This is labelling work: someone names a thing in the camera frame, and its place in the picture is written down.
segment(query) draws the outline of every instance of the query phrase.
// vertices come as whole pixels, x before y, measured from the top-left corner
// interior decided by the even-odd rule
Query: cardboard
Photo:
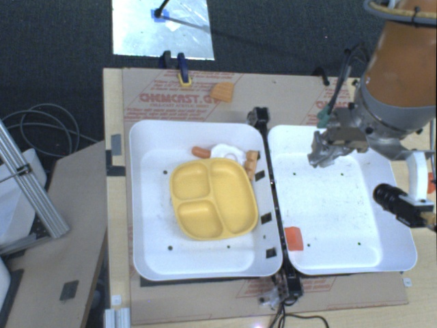
[[[141,281],[132,264],[127,140],[132,125],[143,119],[245,122],[247,113],[254,107],[269,108],[270,128],[278,124],[314,125],[318,111],[332,96],[336,81],[330,79],[331,85],[324,87],[322,80],[317,77],[221,72],[190,74],[193,85],[180,87],[176,70],[125,69],[118,78],[122,82],[123,94],[112,91],[112,96],[123,96],[124,103],[124,132],[119,128],[117,134],[125,138],[129,299],[134,325],[272,314],[269,307],[260,305],[258,301],[260,295],[272,289],[272,281],[270,278],[187,284]],[[231,103],[211,99],[208,95],[214,85],[222,81],[234,84]],[[346,84],[343,86],[337,106],[344,107],[351,101],[349,88],[350,83],[349,87]],[[116,133],[111,123],[107,122],[106,126],[111,127],[112,134]],[[401,305],[408,302],[399,273],[308,277],[302,280],[302,284],[305,293],[290,308],[291,312]]]

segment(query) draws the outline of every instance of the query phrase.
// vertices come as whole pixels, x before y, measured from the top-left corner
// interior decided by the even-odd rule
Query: green connector
[[[326,105],[318,114],[317,118],[319,118],[319,122],[317,123],[318,128],[326,128],[326,125],[328,124],[330,114],[329,112],[329,105]]]

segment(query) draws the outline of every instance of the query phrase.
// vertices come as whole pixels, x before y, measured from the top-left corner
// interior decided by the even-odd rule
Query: white tray
[[[283,227],[298,227],[304,250],[289,251],[307,275],[407,271],[417,260],[410,229],[372,198],[396,185],[389,161],[369,150],[334,165],[308,163],[312,126],[276,126],[268,135]]]
[[[132,174],[133,260],[144,278],[263,277],[282,265],[277,220],[268,179],[261,135],[246,124],[216,124],[145,120],[130,130]],[[253,182],[259,220],[243,236],[219,241],[196,241],[181,231],[171,205],[169,179],[179,164],[192,161],[193,146],[211,148],[229,144],[258,150],[256,172],[265,178]],[[270,213],[264,224],[261,217]]]

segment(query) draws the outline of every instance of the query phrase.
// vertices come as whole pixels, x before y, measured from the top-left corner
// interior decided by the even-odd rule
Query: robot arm
[[[326,130],[315,132],[309,162],[326,167],[338,156],[369,147],[389,160],[407,161],[409,194],[379,186],[375,200],[408,226],[425,226],[429,221],[423,217],[429,219],[429,206],[434,204],[425,200],[422,180],[427,181],[424,162],[433,151],[408,150],[401,140],[436,117],[437,0],[400,0],[394,9],[367,0],[365,9],[387,19],[386,24],[354,102],[348,108],[324,110]],[[402,213],[411,217],[400,217],[394,200],[401,200]]]

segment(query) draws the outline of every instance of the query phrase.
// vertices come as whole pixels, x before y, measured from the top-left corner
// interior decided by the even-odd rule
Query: yellow divided tray
[[[171,201],[184,233],[211,241],[250,232],[258,220],[251,183],[244,168],[226,158],[191,161],[174,169]]]

